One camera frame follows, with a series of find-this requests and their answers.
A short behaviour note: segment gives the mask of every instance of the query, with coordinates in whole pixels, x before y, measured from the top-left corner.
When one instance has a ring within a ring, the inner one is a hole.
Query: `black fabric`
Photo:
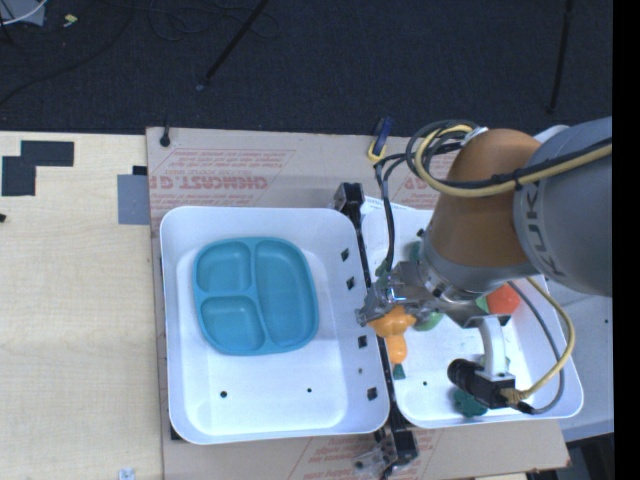
[[[612,114],[613,0],[575,0],[553,114],[566,0],[270,0],[196,90],[259,1],[50,0],[42,27],[0,29],[0,129],[535,134]]]

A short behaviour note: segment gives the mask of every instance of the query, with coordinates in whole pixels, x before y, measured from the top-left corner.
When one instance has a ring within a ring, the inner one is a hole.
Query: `black metal bar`
[[[247,33],[249,28],[251,28],[251,25],[253,25],[253,22],[256,21],[256,19],[258,18],[258,16],[260,15],[262,10],[265,8],[265,6],[268,3],[269,3],[269,0],[260,0],[260,3],[251,12],[251,15],[249,16],[247,21],[242,25],[240,30],[238,30],[238,32],[236,33],[234,38],[231,40],[231,42],[227,45],[227,47],[224,49],[224,51],[220,54],[220,56],[218,57],[218,60],[216,60],[214,62],[214,64],[213,64],[213,66],[211,66],[209,68],[209,71],[207,71],[207,74],[205,75],[204,79],[200,82],[200,84],[198,84],[198,86],[196,87],[196,89],[198,91],[201,91],[207,85],[209,85],[209,82],[211,81],[211,78],[213,77],[215,72],[222,65],[222,63],[227,59],[227,57],[233,51],[233,49],[236,47],[236,45],[240,42],[240,39],[242,39],[242,37]]]
[[[567,42],[569,38],[569,25],[573,17],[573,7],[575,0],[566,0],[564,11],[564,23],[562,25],[562,37],[560,38],[560,51],[558,52],[558,64],[556,65],[556,77],[553,83],[553,92],[551,93],[551,103],[547,107],[547,111],[551,114],[555,112],[558,104],[558,92],[560,91],[560,82],[564,71],[564,61],[567,53]]]

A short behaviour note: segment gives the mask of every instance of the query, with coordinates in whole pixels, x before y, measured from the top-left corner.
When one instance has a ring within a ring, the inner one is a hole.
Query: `light wood surface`
[[[160,479],[150,230],[117,206],[145,139],[2,132],[0,155],[20,140],[74,141],[75,162],[0,197],[0,478]]]

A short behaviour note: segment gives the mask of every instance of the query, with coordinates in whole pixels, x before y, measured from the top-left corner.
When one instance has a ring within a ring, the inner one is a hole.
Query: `blue divided plate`
[[[196,256],[193,292],[200,329],[232,355],[288,352],[318,330],[318,300],[304,254],[279,238],[207,245]]]

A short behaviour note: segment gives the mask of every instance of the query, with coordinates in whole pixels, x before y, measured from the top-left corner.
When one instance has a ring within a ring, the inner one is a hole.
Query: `cardboard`
[[[172,208],[185,205],[327,207],[342,182],[361,183],[379,197],[366,152],[372,137],[240,130],[148,128],[147,154],[165,478],[264,480],[355,479],[353,459],[371,435],[278,439],[198,446],[171,438],[167,404],[166,343],[158,229]],[[387,154],[408,139],[389,137]],[[436,157],[432,173],[444,177],[451,155]],[[438,194],[405,165],[389,180],[394,203],[432,209]],[[420,456],[392,478],[449,479],[566,467],[568,452],[556,421],[415,429]]]

